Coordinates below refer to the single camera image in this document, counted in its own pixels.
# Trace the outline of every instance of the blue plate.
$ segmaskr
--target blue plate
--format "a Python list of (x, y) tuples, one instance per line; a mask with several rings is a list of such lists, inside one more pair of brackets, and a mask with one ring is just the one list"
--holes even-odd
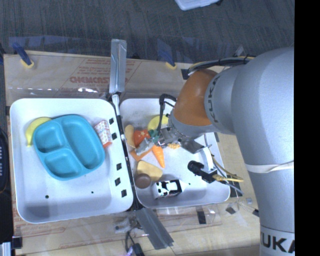
[(45, 169), (58, 180), (66, 181), (92, 172), (106, 157), (93, 127), (76, 114), (41, 124), (35, 129), (32, 140)]

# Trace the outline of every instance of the gray carpet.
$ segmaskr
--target gray carpet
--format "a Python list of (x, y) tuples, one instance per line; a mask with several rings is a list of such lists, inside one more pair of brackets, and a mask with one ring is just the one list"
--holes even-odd
[[(294, 28), (294, 0), (223, 0), (188, 11), (174, 0), (0, 1), (0, 43), (9, 54), (18, 42), (26, 50), (110, 56), (111, 39), (123, 39), (128, 58), (162, 60), (165, 51), (195, 63), (231, 57), (239, 46), (254, 56), (292, 46)], [(4, 87), (0, 66), (6, 130)]]

